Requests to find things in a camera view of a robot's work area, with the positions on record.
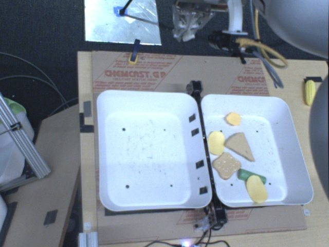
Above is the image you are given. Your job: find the black cylinder on white bracket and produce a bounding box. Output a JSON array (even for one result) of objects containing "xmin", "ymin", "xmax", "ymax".
[{"xmin": 208, "ymin": 0, "xmax": 249, "ymax": 64}]

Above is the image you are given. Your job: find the thin black rod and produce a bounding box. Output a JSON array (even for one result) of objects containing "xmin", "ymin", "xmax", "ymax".
[{"xmin": 193, "ymin": 90, "xmax": 219, "ymax": 210}]

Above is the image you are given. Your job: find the white plastic tray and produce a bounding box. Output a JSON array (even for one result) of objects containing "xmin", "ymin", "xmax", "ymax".
[
  {"xmin": 200, "ymin": 94, "xmax": 315, "ymax": 208},
  {"xmin": 96, "ymin": 89, "xmax": 213, "ymax": 213}
]

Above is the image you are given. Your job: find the tan square biscuit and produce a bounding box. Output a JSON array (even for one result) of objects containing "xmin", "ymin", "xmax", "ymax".
[{"xmin": 212, "ymin": 152, "xmax": 242, "ymax": 181}]

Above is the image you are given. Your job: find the yellow corn cob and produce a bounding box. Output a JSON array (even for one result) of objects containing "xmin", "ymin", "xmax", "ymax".
[{"xmin": 304, "ymin": 80, "xmax": 316, "ymax": 107}]

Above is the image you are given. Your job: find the yellow oval slice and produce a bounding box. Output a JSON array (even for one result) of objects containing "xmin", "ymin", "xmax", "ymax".
[
  {"xmin": 207, "ymin": 131, "xmax": 226, "ymax": 156},
  {"xmin": 245, "ymin": 175, "xmax": 269, "ymax": 204}
]

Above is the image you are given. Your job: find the green cylinder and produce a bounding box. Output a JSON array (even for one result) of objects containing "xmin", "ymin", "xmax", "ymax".
[{"xmin": 237, "ymin": 168, "xmax": 267, "ymax": 185}]

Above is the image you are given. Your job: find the brown cardboard board red print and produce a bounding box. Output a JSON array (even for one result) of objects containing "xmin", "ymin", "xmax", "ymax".
[{"xmin": 91, "ymin": 50, "xmax": 308, "ymax": 244}]

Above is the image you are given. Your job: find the tan triangular bread slice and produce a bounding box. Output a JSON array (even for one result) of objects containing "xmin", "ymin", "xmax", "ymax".
[{"xmin": 224, "ymin": 132, "xmax": 256, "ymax": 163}]

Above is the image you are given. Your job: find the small orange round slice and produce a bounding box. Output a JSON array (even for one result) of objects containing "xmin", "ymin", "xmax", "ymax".
[{"xmin": 226, "ymin": 112, "xmax": 242, "ymax": 127}]

